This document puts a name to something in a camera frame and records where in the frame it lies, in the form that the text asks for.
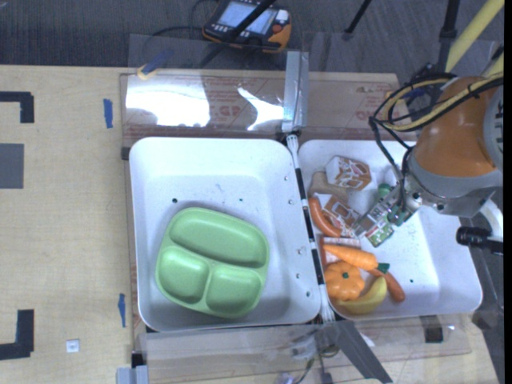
carrot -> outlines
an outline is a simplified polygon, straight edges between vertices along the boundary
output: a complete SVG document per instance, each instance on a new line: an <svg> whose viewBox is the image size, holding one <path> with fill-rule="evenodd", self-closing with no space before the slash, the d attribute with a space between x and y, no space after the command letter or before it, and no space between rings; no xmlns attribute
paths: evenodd
<svg viewBox="0 0 512 384"><path fill-rule="evenodd" d="M311 218L313 223L325 236L331 236L332 238L339 238L342 235L341 229L336 226L332 226L322 212L320 201L314 197L308 198L310 204Z"/></svg>
<svg viewBox="0 0 512 384"><path fill-rule="evenodd" d="M336 245L323 245L323 249L337 258L350 263L352 266L356 266L363 270L372 270L378 267L378 261L375 255L371 252L364 250L355 249L348 246L336 246Z"/></svg>
<svg viewBox="0 0 512 384"><path fill-rule="evenodd" d="M406 293L403 291L403 288L398 283L397 279L390 272L383 273L379 269L371 269L368 270L368 273L373 276L379 278L381 276L384 277L387 284L387 291L390 292L390 296L396 302L403 302L406 299Z"/></svg>

yellow pole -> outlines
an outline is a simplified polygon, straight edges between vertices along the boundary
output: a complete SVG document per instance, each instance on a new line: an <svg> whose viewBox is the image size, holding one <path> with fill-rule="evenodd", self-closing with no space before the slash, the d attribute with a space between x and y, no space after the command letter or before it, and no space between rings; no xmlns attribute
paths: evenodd
<svg viewBox="0 0 512 384"><path fill-rule="evenodd" d="M492 74L496 73L502 73L503 72L503 64L504 64L504 56L505 53L503 52L498 59L494 62L491 68L489 68L486 73L485 77L489 77Z"/></svg>
<svg viewBox="0 0 512 384"><path fill-rule="evenodd" d="M449 73L461 59L461 57L468 51L473 44L474 40L484 31L489 25L494 16L502 9L505 0L487 0L480 11L474 16L470 24L462 32L459 38L455 40L450 48L448 60L446 62L446 72Z"/></svg>

device screen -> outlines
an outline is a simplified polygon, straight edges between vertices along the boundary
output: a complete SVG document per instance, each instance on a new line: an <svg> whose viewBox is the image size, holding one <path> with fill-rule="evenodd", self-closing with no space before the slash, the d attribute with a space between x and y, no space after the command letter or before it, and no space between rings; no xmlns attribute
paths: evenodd
<svg viewBox="0 0 512 384"><path fill-rule="evenodd" d="M242 3L242 2L230 2L228 4L224 13L218 20L219 24L228 27L236 27L240 24L249 14L251 14L255 5ZM265 34L270 24L274 20L277 11L272 9L267 9L263 13L260 14L256 20L254 20L247 28L247 31L252 31L257 34Z"/></svg>

orange pumpkin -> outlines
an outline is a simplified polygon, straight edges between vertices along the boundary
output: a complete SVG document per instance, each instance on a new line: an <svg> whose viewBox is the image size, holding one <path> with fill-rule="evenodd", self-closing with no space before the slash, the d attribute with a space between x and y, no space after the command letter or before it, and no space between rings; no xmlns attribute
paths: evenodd
<svg viewBox="0 0 512 384"><path fill-rule="evenodd" d="M337 300L354 300L365 287L359 268L347 262L334 262L324 271L327 293Z"/></svg>

gray square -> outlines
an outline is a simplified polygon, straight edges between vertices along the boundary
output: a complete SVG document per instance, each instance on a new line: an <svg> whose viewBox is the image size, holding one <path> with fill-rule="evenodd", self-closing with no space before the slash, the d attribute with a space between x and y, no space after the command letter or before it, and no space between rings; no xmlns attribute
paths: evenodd
<svg viewBox="0 0 512 384"><path fill-rule="evenodd" d="M0 189L23 188L23 144L0 144Z"/></svg>

